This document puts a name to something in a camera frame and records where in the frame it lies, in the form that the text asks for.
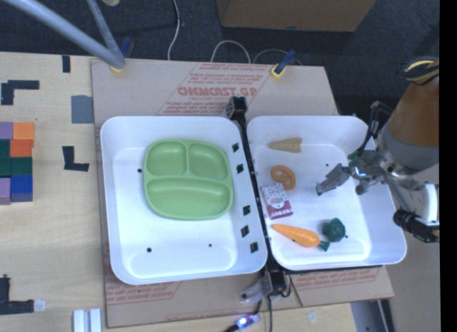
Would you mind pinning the green cube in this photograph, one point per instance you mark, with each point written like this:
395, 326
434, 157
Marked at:
21, 166
4, 157

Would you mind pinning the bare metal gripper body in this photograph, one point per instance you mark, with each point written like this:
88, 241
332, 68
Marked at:
373, 166

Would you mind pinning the orange pretzel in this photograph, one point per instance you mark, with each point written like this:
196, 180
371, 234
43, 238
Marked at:
290, 180

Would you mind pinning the brown cardboard board red print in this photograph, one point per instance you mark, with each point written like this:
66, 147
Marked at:
150, 88

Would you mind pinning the red and white carton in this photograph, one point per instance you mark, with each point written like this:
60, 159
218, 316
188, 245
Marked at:
276, 202

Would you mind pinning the orange cube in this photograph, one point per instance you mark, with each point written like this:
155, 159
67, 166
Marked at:
23, 131
20, 148

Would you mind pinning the blue cube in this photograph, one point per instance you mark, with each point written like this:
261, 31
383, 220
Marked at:
21, 186

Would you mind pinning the green broccoli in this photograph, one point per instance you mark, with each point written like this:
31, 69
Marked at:
333, 230

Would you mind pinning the orange carrot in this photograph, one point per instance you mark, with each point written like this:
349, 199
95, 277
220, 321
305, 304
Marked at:
300, 236

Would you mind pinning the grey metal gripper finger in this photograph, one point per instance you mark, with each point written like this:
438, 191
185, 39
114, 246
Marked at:
364, 187
333, 180

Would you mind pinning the black cylinder on white bracket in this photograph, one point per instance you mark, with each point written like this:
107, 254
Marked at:
416, 221

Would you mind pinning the white plastic tray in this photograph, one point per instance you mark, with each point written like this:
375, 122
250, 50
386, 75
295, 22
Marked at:
321, 209
178, 245

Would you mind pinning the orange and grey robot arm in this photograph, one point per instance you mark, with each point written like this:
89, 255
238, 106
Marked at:
414, 120

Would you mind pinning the purple cube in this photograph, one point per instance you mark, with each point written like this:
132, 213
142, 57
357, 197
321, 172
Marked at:
4, 189
5, 130

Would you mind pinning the yellow pizza slice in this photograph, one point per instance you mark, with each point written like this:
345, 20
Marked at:
287, 145

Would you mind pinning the green divided plate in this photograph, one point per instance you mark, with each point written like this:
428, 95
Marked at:
185, 195

